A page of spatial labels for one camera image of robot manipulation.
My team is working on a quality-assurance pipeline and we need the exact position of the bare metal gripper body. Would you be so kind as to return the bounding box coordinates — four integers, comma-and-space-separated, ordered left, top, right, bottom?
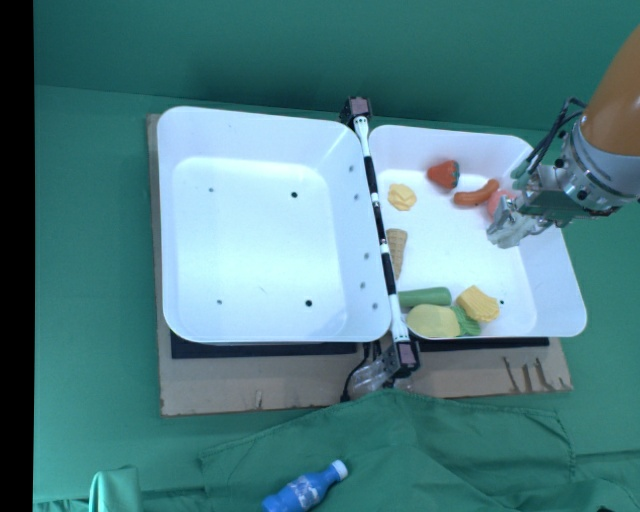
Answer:
514, 144, 637, 228

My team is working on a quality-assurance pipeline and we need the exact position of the pink round toy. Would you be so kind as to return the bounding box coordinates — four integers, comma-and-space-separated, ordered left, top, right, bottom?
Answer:
487, 188, 516, 219

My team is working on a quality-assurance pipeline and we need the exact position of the orange toy sausage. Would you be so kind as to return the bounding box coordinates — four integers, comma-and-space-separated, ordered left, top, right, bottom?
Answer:
453, 178, 501, 208

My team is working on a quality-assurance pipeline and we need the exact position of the white plastic tray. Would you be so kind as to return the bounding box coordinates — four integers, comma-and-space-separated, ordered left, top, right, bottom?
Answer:
156, 105, 393, 346
367, 124, 589, 341

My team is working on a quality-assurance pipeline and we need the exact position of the red toy strawberry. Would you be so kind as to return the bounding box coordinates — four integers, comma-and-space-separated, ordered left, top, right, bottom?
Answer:
426, 159, 462, 192

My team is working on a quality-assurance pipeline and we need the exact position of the yellow ribbed toy slice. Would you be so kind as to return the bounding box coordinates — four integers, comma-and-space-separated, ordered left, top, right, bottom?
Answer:
454, 284, 501, 324

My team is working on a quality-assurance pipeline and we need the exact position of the yellow toy crisps pile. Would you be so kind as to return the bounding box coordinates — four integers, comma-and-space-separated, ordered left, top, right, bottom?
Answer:
387, 183, 418, 212

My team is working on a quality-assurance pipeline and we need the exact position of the green ribbed toy slice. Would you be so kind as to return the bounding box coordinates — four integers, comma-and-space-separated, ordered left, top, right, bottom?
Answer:
450, 305, 483, 338

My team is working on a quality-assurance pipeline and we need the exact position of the tan toy ice cream cone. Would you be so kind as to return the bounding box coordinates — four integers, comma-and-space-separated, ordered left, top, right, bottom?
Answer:
385, 228, 409, 281

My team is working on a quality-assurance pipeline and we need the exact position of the green toy cucumber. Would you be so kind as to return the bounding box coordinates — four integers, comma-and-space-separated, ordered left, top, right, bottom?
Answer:
397, 286, 454, 309

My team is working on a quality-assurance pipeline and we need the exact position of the black and white thin rod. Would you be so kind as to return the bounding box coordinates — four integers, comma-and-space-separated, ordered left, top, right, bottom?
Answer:
352, 115, 414, 346

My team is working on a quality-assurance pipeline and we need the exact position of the yellow toy mango slice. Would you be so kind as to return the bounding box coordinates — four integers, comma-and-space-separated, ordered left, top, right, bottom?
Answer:
405, 303, 462, 339

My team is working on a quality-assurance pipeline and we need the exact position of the brown cardboard board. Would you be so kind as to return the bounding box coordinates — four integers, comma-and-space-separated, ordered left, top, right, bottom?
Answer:
146, 113, 574, 418

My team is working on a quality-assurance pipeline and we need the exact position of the blue plastic bottle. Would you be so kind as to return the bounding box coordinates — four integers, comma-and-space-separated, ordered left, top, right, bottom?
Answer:
260, 459, 350, 512

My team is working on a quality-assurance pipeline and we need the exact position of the pale green cloth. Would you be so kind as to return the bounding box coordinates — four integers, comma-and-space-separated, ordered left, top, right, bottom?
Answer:
88, 464, 145, 512

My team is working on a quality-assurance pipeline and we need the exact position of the black block with wires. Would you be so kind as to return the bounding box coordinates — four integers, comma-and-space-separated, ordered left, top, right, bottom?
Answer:
383, 340, 422, 379
339, 95, 375, 126

